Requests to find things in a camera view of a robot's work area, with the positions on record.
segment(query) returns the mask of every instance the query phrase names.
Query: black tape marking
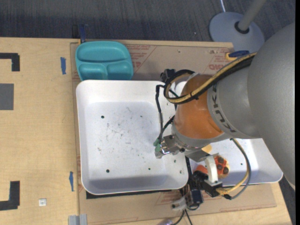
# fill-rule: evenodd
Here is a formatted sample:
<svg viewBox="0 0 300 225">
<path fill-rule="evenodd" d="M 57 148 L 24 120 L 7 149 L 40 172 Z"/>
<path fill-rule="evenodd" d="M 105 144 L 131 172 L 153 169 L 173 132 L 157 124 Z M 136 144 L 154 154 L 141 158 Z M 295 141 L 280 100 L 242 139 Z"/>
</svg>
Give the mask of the black tape marking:
<svg viewBox="0 0 300 225">
<path fill-rule="evenodd" d="M 18 209 L 20 206 L 20 181 L 11 181 L 8 201 L 0 202 L 0 211 Z"/>
<path fill-rule="evenodd" d="M 11 71 L 20 71 L 20 56 L 17 53 L 4 53 L 0 52 L 0 59 L 11 59 Z"/>
</svg>

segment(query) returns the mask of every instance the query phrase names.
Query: teal plastic container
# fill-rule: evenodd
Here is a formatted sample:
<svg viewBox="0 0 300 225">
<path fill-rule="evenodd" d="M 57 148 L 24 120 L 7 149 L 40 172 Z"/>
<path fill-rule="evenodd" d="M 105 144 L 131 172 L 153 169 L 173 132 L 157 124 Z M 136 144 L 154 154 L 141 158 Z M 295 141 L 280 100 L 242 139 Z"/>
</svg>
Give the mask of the teal plastic container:
<svg viewBox="0 0 300 225">
<path fill-rule="evenodd" d="M 77 72 L 83 80 L 130 80 L 133 65 L 128 49 L 115 41 L 85 42 L 75 54 Z"/>
</svg>

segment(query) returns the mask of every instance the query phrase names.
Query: wooden board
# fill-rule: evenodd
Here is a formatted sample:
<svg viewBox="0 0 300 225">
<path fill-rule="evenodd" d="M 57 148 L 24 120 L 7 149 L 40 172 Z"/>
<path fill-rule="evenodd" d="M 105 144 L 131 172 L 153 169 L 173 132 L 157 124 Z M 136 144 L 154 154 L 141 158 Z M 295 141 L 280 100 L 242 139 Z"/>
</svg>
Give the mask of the wooden board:
<svg viewBox="0 0 300 225">
<path fill-rule="evenodd" d="M 65 225 L 79 212 L 70 42 L 0 38 L 0 52 L 18 53 L 21 68 L 12 72 L 11 60 L 0 60 L 0 83 L 14 84 L 14 110 L 0 110 L 0 201 L 10 181 L 20 181 L 20 206 L 0 211 L 0 224 Z"/>
</svg>

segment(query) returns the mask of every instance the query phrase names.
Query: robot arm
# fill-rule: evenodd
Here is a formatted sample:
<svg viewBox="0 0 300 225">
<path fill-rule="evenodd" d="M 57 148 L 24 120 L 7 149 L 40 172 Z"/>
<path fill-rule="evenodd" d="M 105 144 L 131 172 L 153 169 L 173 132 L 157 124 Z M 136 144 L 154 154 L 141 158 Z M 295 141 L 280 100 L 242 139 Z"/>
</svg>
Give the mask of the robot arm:
<svg viewBox="0 0 300 225">
<path fill-rule="evenodd" d="M 295 24 L 271 37 L 254 55 L 237 59 L 242 69 L 200 96 L 177 103 L 172 136 L 164 137 L 157 157 L 181 151 L 201 161 L 207 155 L 201 148 L 209 143 L 262 138 L 295 189 Z M 191 76 L 182 94 L 192 94 L 209 79 Z"/>
</svg>

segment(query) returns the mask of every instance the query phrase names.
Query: blue tape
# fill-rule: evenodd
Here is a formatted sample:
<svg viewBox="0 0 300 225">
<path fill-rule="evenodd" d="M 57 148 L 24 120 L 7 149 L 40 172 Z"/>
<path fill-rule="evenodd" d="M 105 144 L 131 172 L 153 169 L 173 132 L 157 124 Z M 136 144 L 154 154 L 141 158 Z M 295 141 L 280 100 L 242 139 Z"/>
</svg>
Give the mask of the blue tape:
<svg viewBox="0 0 300 225">
<path fill-rule="evenodd" d="M 237 57 L 241 57 L 241 56 L 244 56 L 247 54 L 249 54 L 248 50 L 240 50 L 240 51 L 232 52 L 231 54 L 228 55 L 228 57 L 237 58 Z"/>
<path fill-rule="evenodd" d="M 70 180 L 70 184 L 71 184 L 71 190 L 72 190 L 72 192 L 74 192 L 73 172 L 70 172 L 69 180 Z"/>
<path fill-rule="evenodd" d="M 61 67 L 62 74 L 63 75 L 67 74 L 66 73 L 66 68 L 67 68 L 67 66 L 66 66 L 66 59 L 63 58 L 63 57 L 60 57 L 60 67 Z"/>
</svg>

